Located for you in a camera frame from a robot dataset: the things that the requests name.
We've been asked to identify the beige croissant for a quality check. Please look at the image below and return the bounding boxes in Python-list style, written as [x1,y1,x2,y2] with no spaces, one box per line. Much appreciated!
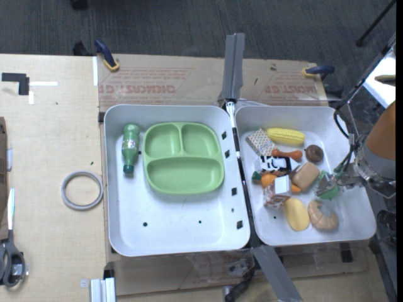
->
[307,199,340,232]

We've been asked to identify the green divided plate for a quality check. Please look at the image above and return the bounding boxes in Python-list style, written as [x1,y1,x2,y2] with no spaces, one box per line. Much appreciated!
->
[142,121,225,196]

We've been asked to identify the green toy vegetable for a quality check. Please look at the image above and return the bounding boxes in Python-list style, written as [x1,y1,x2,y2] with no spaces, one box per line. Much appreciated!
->
[316,170,341,201]

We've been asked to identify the white and brown carton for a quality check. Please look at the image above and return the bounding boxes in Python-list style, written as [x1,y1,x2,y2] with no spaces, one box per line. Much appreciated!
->
[263,174,293,208]

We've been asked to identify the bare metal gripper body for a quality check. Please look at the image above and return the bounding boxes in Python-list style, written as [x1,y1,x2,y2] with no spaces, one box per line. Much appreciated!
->
[336,167,397,199]

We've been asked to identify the yellow lemon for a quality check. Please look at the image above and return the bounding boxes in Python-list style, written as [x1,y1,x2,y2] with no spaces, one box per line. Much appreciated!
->
[283,197,310,232]

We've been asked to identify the yellow corn cob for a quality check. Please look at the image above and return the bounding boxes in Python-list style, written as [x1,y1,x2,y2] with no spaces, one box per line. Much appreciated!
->
[266,127,306,147]

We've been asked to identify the brown cardboard board, red print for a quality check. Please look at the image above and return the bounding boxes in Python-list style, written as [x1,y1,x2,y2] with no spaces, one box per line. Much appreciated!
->
[96,53,369,297]

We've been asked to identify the black and white carton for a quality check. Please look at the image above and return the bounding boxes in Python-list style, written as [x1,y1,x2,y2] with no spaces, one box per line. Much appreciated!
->
[254,154,300,174]

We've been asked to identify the orange carrot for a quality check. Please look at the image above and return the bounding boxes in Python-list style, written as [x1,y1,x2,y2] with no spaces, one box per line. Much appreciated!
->
[251,171,302,194]

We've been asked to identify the tan bread loaf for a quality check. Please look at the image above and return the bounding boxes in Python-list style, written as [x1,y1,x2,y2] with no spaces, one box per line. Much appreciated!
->
[291,162,321,192]

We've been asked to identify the brown doughnut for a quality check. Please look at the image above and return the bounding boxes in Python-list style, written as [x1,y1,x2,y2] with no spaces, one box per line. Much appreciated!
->
[305,144,325,163]

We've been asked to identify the white tape roll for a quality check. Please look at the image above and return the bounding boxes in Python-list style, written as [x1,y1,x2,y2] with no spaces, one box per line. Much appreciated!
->
[60,171,104,211]

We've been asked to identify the white plastic tray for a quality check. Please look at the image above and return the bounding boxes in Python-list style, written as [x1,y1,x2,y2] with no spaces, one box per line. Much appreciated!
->
[103,104,252,257]
[234,105,377,247]

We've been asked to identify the patterned beige carton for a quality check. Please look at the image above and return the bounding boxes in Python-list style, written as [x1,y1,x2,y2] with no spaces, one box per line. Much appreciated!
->
[245,128,277,157]

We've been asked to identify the green plastic bottle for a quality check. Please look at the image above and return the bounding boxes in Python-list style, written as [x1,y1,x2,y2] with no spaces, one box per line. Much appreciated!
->
[122,123,141,174]

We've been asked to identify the grey scissors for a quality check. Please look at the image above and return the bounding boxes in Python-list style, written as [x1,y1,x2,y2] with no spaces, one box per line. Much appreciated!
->
[0,187,26,288]

